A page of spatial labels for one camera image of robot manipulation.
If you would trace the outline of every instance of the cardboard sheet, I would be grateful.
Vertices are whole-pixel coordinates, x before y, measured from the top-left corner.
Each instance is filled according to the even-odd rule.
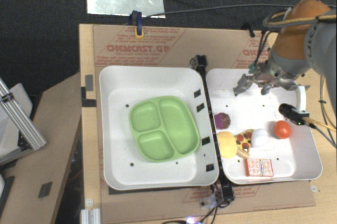
[[[255,59],[255,51],[260,41],[259,33],[256,32],[256,37],[252,38],[248,32],[242,30],[144,27],[145,37],[136,39],[134,27],[131,26],[83,25],[80,29],[86,36],[81,40],[81,59],[82,55],[84,58],[81,60],[84,70],[81,75],[92,75],[95,80],[93,94],[97,100],[97,157],[101,171],[101,200],[97,204],[102,209],[103,223],[150,221],[207,214],[207,209],[200,206],[200,201],[211,194],[210,187],[127,192],[115,191],[108,187],[103,177],[99,74],[108,65],[188,67],[195,55],[207,56],[208,70],[247,68]],[[275,36],[271,35],[269,42],[272,44],[274,39]],[[88,55],[86,51],[92,51],[93,55]],[[265,51],[261,60],[266,60],[267,55],[268,52]],[[219,210],[219,214],[315,205],[307,181],[238,186],[234,187],[234,192],[235,201],[228,208]]]

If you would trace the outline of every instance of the metal rod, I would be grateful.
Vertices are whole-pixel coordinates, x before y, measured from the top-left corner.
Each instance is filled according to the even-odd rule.
[[[27,143],[32,147],[33,150],[38,150],[40,146],[38,145],[35,136],[31,134],[30,130],[27,128],[25,123],[22,121],[20,117],[13,111],[12,107],[2,104],[2,107],[12,120],[12,122],[16,125],[16,127],[21,131],[22,135],[27,140]]]
[[[9,93],[9,89],[0,78],[0,94],[2,96],[6,96]],[[35,128],[29,117],[21,109],[15,98],[8,101],[2,101],[0,104],[10,117],[11,121],[21,131],[27,143],[33,150],[38,150],[47,143],[43,136]]]
[[[17,148],[14,151],[5,155],[4,157],[0,158],[0,166],[5,165],[15,159],[21,158],[30,152],[32,152],[31,149],[25,149],[22,151],[21,148]]]

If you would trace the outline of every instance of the white tray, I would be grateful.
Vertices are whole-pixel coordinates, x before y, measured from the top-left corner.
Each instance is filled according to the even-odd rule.
[[[272,160],[273,177],[248,177],[242,158],[222,158],[224,172],[236,184],[256,184],[264,182],[308,180],[319,177],[322,163],[307,126],[290,123],[292,134],[288,139],[278,139],[273,133],[273,125],[284,120],[279,113],[279,105],[287,103],[296,106],[295,91],[275,88],[267,95],[253,84],[249,90],[234,96],[233,88],[246,73],[239,69],[213,69],[207,74],[213,114],[224,112],[230,116],[231,124],[226,131],[239,134],[247,129],[264,128],[269,132],[269,141],[262,147],[250,149],[250,158]]]
[[[212,128],[203,82],[196,71],[109,66],[100,74],[100,88],[104,177],[109,186],[117,190],[189,187],[207,186],[217,180],[219,166]],[[200,133],[200,146],[196,152],[177,160],[150,162],[137,149],[128,114],[140,101],[167,95],[179,97],[187,104]],[[197,112],[197,106],[202,104],[204,108]],[[202,145],[207,138],[209,142]]]

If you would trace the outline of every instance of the small box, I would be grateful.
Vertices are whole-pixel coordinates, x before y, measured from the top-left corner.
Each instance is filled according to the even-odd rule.
[[[247,176],[267,176],[272,177],[273,167],[270,159],[246,159]]]

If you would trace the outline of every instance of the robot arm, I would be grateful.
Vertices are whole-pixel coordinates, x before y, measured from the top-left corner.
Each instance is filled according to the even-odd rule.
[[[268,60],[254,62],[252,75],[241,77],[234,94],[246,91],[252,83],[262,87],[263,95],[274,87],[295,90],[295,80],[313,68],[326,77],[336,115],[336,10],[316,0],[304,0],[280,14],[285,19],[281,23],[269,23],[267,20],[273,16],[264,20],[267,28],[279,29]]]

